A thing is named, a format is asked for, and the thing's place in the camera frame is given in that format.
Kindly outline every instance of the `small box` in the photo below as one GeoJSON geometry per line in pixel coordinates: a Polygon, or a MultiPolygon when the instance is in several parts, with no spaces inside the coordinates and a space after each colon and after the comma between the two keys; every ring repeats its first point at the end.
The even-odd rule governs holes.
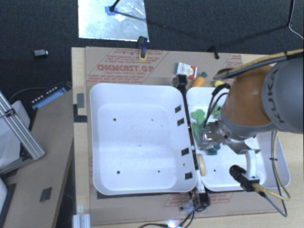
{"type": "Polygon", "coordinates": [[[176,67],[176,74],[187,75],[188,79],[194,80],[198,74],[198,68],[179,62],[176,67]]]}

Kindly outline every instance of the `black carpet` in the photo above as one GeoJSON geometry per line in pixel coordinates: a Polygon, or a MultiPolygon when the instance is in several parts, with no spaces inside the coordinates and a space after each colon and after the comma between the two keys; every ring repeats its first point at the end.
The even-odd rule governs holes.
{"type": "MultiPolygon", "coordinates": [[[[271,54],[303,48],[286,26],[290,0],[144,0],[150,49],[271,54]]],[[[78,38],[77,0],[0,0],[0,90],[71,81],[71,47],[134,48],[135,42],[78,38]],[[35,59],[33,51],[49,56],[35,59]]],[[[295,0],[293,29],[303,35],[304,0],[295,0]]],[[[37,92],[24,92],[25,106],[37,92]]]]}

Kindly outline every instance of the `metal plate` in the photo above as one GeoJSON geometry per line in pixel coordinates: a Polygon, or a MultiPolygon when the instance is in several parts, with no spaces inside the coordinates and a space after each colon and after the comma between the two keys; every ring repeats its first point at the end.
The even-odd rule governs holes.
{"type": "Polygon", "coordinates": [[[106,7],[116,0],[78,0],[80,38],[137,41],[139,36],[149,39],[143,0],[120,0],[117,12],[106,7]]]}

